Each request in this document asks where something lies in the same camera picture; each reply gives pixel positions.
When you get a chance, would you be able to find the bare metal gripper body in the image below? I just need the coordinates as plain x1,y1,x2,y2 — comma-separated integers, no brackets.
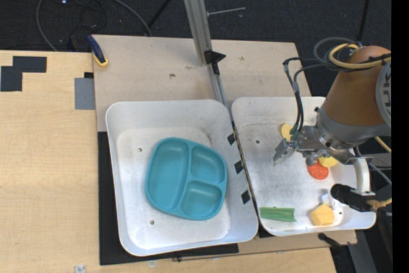
295,125,353,162

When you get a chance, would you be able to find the orange round toy slice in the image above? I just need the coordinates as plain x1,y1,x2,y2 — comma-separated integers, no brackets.
307,162,330,181

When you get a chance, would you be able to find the yellow toy lemon piece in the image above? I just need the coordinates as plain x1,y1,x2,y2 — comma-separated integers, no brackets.
319,156,339,168

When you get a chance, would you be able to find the yellow round toy slice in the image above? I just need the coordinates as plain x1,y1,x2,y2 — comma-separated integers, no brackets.
281,123,294,142

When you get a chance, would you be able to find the white plastic tray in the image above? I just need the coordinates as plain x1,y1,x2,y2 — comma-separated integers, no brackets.
105,99,259,257
231,96,378,237

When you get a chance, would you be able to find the small white toy piece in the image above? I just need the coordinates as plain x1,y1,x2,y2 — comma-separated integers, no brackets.
320,192,335,207

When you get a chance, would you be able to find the yellow toy cheese block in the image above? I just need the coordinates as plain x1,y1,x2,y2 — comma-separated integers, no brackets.
310,203,336,227

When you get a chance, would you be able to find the green toy vegetable stick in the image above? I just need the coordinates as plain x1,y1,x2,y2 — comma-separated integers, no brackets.
259,206,297,222

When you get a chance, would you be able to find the thin black and white rod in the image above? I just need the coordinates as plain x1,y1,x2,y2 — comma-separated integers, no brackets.
208,64,258,215

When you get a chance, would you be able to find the blue divided plate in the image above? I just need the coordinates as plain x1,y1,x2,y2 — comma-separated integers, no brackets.
144,136,229,221

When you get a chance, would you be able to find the pale wood board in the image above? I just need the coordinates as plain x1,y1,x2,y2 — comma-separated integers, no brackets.
91,34,358,254

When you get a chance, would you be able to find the black cylinder on white bracket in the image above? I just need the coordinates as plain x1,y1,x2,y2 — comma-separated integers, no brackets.
330,156,376,212

